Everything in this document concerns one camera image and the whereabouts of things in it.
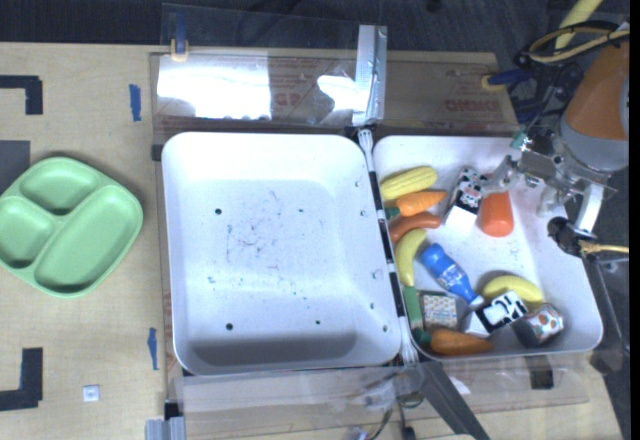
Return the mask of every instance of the brown sausage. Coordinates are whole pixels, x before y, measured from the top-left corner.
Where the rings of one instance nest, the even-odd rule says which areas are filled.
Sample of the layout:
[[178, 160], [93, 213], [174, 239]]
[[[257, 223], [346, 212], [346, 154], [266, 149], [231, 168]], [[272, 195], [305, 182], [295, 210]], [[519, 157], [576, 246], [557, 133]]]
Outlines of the brown sausage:
[[389, 236], [392, 243], [397, 243], [409, 230], [414, 228], [438, 228], [442, 220], [439, 216], [428, 211], [414, 216], [405, 216], [396, 219], [389, 226]]

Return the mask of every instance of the green plate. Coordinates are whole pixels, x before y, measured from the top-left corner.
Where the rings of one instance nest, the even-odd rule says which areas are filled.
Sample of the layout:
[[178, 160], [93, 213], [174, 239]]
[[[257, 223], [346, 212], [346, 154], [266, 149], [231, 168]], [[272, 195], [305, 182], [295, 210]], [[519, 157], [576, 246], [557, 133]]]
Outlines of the green plate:
[[0, 265], [52, 296], [83, 296], [120, 263], [142, 220], [118, 182], [75, 159], [45, 159], [0, 196]]

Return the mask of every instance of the soda can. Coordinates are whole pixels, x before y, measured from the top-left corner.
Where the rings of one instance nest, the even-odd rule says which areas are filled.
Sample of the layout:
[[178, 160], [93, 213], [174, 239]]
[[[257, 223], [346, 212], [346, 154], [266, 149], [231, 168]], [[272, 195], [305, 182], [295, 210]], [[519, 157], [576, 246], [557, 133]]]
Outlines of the soda can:
[[512, 325], [518, 340], [527, 348], [537, 348], [564, 328], [560, 311], [550, 303], [543, 303], [533, 312]]

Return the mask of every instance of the table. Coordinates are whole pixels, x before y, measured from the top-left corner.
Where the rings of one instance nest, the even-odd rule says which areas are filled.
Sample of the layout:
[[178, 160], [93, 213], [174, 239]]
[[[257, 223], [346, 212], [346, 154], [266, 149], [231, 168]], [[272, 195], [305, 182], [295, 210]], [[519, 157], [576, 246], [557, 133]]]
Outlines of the table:
[[[43, 399], [37, 408], [1, 412], [2, 438], [142, 438], [146, 421], [163, 415], [167, 378], [149, 64], [159, 49], [0, 44], [0, 74], [37, 75], [44, 86], [42, 115], [25, 115], [24, 90], [0, 89], [0, 139], [29, 140], [32, 163], [67, 155], [95, 166], [128, 187], [145, 215], [120, 266], [81, 299], [52, 298], [0, 271], [0, 389], [17, 388], [23, 348], [44, 352]], [[135, 87], [139, 120], [130, 104]], [[158, 370], [147, 346], [150, 328], [157, 331]], [[587, 402], [480, 413], [478, 419], [492, 438], [621, 438], [602, 377], [586, 361], [582, 373]], [[99, 385], [99, 400], [83, 400], [87, 385]], [[440, 418], [412, 425], [419, 438], [451, 434]], [[340, 429], [271, 438], [343, 434]], [[397, 431], [389, 426], [379, 438], [398, 438]]]

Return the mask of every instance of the yellow corn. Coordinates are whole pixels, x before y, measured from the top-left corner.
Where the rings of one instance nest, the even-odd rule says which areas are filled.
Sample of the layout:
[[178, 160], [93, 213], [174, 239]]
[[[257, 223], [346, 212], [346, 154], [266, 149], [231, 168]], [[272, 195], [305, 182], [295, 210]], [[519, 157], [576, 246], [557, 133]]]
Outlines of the yellow corn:
[[433, 168], [419, 166], [385, 180], [380, 184], [380, 195], [383, 200], [395, 200], [402, 195], [428, 188], [437, 178], [438, 174]]

